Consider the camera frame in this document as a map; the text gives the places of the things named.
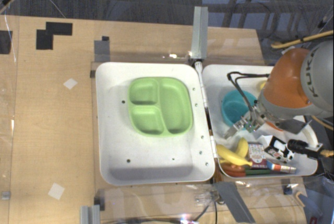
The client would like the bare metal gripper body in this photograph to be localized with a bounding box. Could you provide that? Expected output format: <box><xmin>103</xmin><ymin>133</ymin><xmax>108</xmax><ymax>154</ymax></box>
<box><xmin>235</xmin><ymin>104</ymin><xmax>268</xmax><ymax>133</ymax></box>

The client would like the yellow banana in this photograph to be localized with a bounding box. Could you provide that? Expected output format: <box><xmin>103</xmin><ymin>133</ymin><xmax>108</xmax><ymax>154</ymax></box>
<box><xmin>235</xmin><ymin>137</ymin><xmax>249</xmax><ymax>159</ymax></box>
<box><xmin>216</xmin><ymin>144</ymin><xmax>253</xmax><ymax>168</ymax></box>

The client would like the teal bowl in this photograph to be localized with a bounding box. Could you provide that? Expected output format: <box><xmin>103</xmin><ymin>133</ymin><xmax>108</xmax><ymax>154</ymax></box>
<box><xmin>221</xmin><ymin>90</ymin><xmax>259</xmax><ymax>127</ymax></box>

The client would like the colourful printed carton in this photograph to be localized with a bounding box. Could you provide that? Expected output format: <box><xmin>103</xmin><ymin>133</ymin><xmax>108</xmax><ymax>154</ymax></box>
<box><xmin>247</xmin><ymin>141</ymin><xmax>268</xmax><ymax>170</ymax></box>

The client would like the black and white carton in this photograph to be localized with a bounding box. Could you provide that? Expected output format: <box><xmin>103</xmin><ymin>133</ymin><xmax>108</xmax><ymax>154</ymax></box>
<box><xmin>264</xmin><ymin>135</ymin><xmax>296</xmax><ymax>164</ymax></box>

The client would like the green stick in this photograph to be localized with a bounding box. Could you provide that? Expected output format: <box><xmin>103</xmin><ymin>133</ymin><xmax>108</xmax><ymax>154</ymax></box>
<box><xmin>244</xmin><ymin>169</ymin><xmax>272</xmax><ymax>176</ymax></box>

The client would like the white plastic tray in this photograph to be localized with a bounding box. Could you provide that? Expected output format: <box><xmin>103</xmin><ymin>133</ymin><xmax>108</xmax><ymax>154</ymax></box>
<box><xmin>95</xmin><ymin>62</ymin><xmax>216</xmax><ymax>186</ymax></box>
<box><xmin>202</xmin><ymin>64</ymin><xmax>319</xmax><ymax>180</ymax></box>

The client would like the thin black and white rod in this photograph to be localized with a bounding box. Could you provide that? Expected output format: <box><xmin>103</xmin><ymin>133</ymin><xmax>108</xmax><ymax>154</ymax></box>
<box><xmin>194</xmin><ymin>61</ymin><xmax>218</xmax><ymax>159</ymax></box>

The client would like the red white blue tube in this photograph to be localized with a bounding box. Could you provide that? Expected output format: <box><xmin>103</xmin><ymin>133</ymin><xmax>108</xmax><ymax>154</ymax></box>
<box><xmin>266</xmin><ymin>160</ymin><xmax>297</xmax><ymax>174</ymax></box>

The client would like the green divided plate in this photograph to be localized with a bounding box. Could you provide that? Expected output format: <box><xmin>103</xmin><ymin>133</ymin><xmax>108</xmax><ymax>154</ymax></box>
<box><xmin>127</xmin><ymin>76</ymin><xmax>194</xmax><ymax>138</ymax></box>

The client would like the black cylinder on white bracket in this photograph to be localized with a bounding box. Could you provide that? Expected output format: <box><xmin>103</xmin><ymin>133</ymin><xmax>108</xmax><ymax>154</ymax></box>
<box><xmin>287</xmin><ymin>117</ymin><xmax>324</xmax><ymax>160</ymax></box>

